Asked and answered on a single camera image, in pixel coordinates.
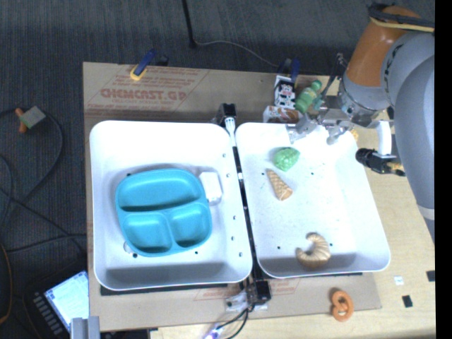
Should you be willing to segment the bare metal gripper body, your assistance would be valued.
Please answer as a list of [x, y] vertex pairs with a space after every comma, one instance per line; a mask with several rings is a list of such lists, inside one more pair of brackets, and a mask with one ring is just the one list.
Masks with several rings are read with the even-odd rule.
[[315, 102], [313, 108], [318, 112], [317, 121], [325, 127], [367, 128], [379, 113], [356, 103], [347, 95], [327, 95]]

